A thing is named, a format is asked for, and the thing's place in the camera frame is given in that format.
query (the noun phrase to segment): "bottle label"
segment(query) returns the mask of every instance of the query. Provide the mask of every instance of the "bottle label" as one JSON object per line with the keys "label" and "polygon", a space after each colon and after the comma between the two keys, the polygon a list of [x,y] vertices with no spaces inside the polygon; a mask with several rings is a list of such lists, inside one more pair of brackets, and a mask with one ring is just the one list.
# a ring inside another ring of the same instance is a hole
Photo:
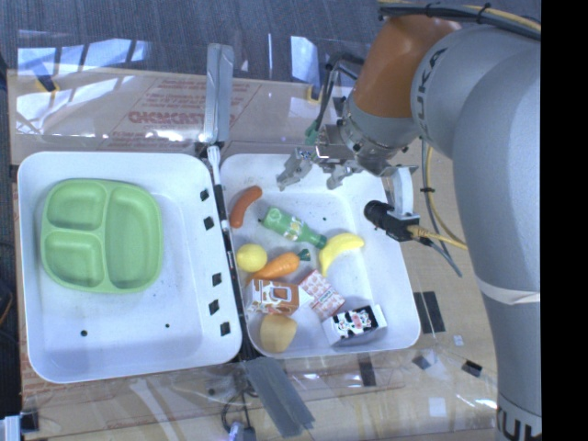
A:
{"label": "bottle label", "polygon": [[290,224],[286,230],[284,230],[283,236],[288,240],[296,242],[300,237],[300,232],[302,232],[302,224],[302,220],[296,217],[291,217]]}

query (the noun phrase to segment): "small carton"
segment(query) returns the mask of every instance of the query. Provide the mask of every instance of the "small carton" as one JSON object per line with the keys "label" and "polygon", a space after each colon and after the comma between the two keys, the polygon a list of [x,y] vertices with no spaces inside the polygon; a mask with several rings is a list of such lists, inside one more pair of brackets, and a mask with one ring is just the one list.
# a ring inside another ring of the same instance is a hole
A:
{"label": "small carton", "polygon": [[299,286],[313,297],[311,308],[319,316],[321,322],[335,315],[345,303],[343,296],[317,269],[307,275]]}
{"label": "small carton", "polygon": [[291,315],[312,297],[296,284],[252,279],[244,289],[243,301],[248,311]]}
{"label": "small carton", "polygon": [[338,313],[322,323],[329,345],[365,343],[380,328],[388,326],[378,304]]}

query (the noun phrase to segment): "sausage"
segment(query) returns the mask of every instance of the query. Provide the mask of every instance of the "sausage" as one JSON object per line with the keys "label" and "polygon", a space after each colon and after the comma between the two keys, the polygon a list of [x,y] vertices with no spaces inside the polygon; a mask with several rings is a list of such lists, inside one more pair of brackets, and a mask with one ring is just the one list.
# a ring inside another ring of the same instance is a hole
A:
{"label": "sausage", "polygon": [[244,190],[244,192],[239,196],[237,202],[232,208],[231,217],[229,218],[229,223],[231,227],[234,229],[239,229],[243,225],[243,217],[245,216],[245,211],[251,204],[258,200],[262,195],[262,189],[260,187],[248,187]]}

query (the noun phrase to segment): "banana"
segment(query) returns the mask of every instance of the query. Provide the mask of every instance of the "banana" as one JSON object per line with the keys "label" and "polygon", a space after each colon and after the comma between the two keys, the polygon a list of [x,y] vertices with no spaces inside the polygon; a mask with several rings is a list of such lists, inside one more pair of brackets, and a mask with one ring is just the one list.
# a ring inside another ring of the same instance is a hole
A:
{"label": "banana", "polygon": [[342,252],[364,246],[365,242],[359,235],[351,232],[343,232],[327,240],[324,248],[319,252],[319,263],[321,264],[321,274],[326,277],[329,266],[334,259]]}

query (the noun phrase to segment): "carrot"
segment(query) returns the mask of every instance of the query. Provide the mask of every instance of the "carrot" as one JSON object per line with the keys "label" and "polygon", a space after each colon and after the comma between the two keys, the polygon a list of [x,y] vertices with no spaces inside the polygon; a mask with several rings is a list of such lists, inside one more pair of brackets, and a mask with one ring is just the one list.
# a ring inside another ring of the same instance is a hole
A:
{"label": "carrot", "polygon": [[296,271],[300,266],[300,260],[310,261],[310,259],[311,253],[306,248],[298,254],[285,252],[267,262],[263,268],[253,273],[250,279],[275,279],[276,277],[283,277]]}
{"label": "carrot", "polygon": [[248,187],[239,196],[237,202],[231,211],[231,217],[229,223],[234,229],[239,229],[243,225],[243,218],[245,217],[245,211],[254,201],[258,200],[263,194],[263,191],[258,186]]}

